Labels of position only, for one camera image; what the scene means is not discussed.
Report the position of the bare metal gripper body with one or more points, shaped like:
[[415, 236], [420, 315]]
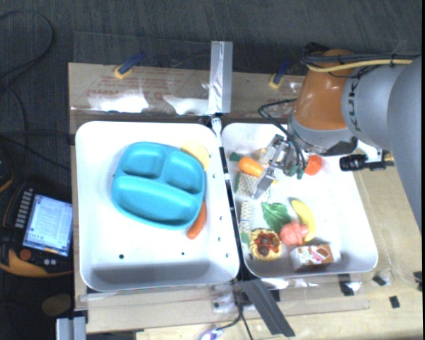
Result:
[[280, 151]]

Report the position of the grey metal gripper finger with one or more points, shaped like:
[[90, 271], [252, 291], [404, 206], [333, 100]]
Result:
[[263, 182]]

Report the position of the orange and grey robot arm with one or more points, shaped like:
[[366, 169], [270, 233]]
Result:
[[375, 105]]

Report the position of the white green lattice packet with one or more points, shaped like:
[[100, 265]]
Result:
[[247, 183], [245, 216]]

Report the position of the orange carrot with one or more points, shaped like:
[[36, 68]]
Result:
[[251, 166]]

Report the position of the green lettuce leaf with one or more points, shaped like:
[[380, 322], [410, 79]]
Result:
[[274, 215]]

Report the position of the orange round fruit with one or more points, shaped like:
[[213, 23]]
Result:
[[314, 165]]

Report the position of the thin black and white rod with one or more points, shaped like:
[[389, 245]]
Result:
[[226, 175]]

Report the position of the yellow banana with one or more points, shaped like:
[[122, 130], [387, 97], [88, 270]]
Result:
[[304, 214]]

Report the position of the pink toy shrimp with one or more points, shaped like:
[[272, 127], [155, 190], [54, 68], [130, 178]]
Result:
[[293, 233]]

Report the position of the yellow pizza slice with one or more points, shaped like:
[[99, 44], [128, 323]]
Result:
[[265, 244]]

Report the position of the yellow round biscuit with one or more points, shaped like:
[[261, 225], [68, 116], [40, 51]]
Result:
[[196, 151]]

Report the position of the orange sausage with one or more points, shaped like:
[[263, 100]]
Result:
[[198, 223]]

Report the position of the white plastic tray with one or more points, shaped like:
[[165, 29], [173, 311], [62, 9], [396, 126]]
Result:
[[145, 257], [340, 207]]

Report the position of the brown and white carton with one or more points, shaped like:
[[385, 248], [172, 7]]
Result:
[[313, 256]]

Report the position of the blue divided plate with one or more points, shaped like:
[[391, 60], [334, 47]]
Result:
[[156, 186]]

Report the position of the black cylinder on white bracket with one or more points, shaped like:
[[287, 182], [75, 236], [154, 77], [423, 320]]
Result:
[[354, 162]]

